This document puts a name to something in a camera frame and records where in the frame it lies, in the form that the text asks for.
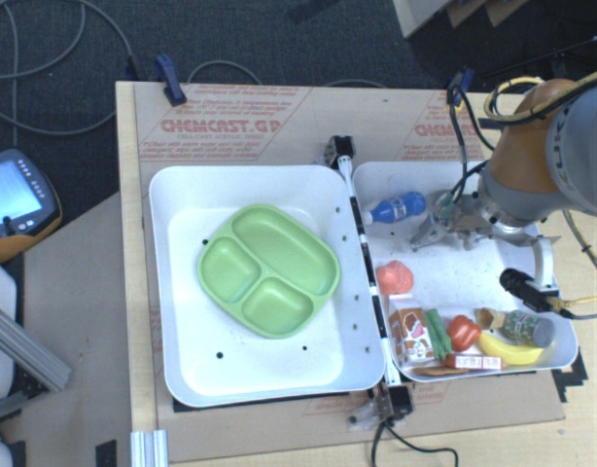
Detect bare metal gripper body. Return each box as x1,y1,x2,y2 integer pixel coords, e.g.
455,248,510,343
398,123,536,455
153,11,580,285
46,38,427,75
428,190,543,242

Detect white plastic tray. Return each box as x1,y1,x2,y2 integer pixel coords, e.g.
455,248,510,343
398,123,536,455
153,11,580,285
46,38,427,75
351,160,580,384
148,163,389,409

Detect blue plastic bottle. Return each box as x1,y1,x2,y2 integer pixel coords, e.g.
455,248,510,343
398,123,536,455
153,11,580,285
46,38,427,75
361,191,428,227

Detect pink lumpy toy food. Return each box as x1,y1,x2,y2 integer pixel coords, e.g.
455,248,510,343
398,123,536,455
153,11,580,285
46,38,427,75
374,259,415,297

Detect thin black and white rod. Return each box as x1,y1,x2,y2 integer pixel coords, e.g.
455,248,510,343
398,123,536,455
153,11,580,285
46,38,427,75
337,155,403,387

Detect tan toy cone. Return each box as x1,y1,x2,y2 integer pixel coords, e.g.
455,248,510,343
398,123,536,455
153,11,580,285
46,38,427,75
474,306,507,332

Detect red toy pepper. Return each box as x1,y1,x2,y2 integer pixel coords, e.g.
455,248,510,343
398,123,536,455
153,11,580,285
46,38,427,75
446,313,483,353

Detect green toy beans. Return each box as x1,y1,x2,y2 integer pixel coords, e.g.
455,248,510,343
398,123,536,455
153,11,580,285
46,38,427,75
424,307,454,362

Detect brown and white carton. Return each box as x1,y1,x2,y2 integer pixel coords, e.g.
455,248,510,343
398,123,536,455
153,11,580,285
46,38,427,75
387,295,437,369

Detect green labelled grey can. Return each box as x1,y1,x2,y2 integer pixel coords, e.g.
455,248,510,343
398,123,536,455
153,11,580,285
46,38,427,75
501,309,557,349

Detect yellow banana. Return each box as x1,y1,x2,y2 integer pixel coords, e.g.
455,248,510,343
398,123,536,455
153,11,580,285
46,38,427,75
476,331,544,367

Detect red and white packet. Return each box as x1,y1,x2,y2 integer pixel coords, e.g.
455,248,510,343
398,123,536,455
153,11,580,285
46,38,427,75
443,353,504,372

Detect brown biscuit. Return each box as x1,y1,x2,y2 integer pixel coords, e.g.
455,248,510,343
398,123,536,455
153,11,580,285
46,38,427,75
411,366,471,377

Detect green divided plate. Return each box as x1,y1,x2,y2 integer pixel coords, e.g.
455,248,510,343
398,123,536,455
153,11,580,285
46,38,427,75
196,203,342,341

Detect brown cardboard board, red print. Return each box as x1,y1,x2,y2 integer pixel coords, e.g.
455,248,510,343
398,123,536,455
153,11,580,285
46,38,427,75
132,83,568,464

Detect black cylinder on white bracket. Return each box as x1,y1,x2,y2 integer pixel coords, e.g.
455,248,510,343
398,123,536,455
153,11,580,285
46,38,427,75
499,235,562,313

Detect black block with thin wires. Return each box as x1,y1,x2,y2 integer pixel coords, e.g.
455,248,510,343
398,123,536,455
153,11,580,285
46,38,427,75
374,384,417,426
324,134,356,170

